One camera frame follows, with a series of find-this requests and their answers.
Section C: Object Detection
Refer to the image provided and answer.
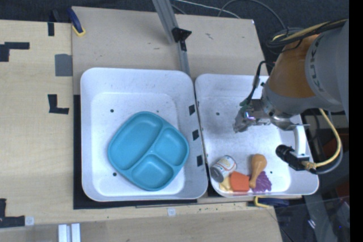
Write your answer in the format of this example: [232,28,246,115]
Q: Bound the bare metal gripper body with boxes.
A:
[244,99,297,131]

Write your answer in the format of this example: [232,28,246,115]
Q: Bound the white plastic tray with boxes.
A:
[194,73,320,198]
[80,67,209,202]

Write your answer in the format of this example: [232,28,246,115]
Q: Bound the tan toy chicken drumstick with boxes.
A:
[248,153,268,189]

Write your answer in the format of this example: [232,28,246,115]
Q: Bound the white can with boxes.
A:
[210,155,238,183]

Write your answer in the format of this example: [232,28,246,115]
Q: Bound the orange toy carrot piece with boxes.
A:
[229,171,251,193]

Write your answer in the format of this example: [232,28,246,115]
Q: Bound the purple toy grapes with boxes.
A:
[249,171,273,193]

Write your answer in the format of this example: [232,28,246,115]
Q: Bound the yellow toy food piece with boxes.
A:
[219,176,234,193]

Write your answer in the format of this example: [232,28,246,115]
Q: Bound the blue divided plate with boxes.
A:
[107,111,190,192]

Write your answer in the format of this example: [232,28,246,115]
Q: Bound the black cylinder on white bracket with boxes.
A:
[275,124,317,174]

